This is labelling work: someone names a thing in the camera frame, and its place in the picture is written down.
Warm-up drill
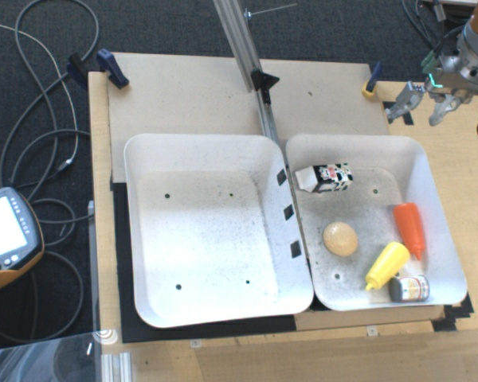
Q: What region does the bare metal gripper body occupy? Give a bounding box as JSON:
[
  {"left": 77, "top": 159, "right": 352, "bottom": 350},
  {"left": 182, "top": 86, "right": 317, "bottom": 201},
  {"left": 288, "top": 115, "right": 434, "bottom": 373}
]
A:
[{"left": 425, "top": 53, "right": 478, "bottom": 95}]

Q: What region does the cow print milk carton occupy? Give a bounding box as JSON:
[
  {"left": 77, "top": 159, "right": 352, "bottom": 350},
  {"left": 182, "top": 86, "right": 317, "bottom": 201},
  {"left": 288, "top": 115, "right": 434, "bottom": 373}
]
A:
[{"left": 294, "top": 162, "right": 355, "bottom": 193}]

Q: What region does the white plastic tray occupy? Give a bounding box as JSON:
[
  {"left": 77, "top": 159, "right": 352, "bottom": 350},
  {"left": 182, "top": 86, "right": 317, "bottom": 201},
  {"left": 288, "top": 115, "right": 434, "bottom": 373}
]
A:
[
  {"left": 285, "top": 133, "right": 468, "bottom": 312},
  {"left": 123, "top": 133, "right": 315, "bottom": 329}
]

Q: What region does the orange squeeze bottle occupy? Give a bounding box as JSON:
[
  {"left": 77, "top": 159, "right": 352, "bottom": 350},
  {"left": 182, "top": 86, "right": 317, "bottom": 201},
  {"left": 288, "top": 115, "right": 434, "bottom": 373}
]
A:
[{"left": 393, "top": 202, "right": 426, "bottom": 261}]

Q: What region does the beige bread roll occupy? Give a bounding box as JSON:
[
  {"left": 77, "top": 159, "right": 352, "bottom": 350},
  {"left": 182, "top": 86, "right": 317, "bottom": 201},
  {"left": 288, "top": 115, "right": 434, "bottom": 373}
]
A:
[{"left": 322, "top": 221, "right": 359, "bottom": 258}]

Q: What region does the yellow squeeze bottle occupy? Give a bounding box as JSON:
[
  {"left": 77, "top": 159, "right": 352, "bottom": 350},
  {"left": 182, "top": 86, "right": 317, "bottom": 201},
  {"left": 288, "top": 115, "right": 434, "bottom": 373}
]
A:
[{"left": 364, "top": 241, "right": 411, "bottom": 292}]

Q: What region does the small grey can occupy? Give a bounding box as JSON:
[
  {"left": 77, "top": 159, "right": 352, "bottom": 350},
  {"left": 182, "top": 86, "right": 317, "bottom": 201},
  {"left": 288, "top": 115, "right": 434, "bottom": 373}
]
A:
[{"left": 387, "top": 275, "right": 430, "bottom": 303}]

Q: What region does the pale wood board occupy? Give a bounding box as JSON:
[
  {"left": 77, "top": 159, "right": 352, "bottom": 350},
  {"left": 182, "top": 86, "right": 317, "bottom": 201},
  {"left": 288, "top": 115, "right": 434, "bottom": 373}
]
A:
[{"left": 107, "top": 52, "right": 445, "bottom": 332}]

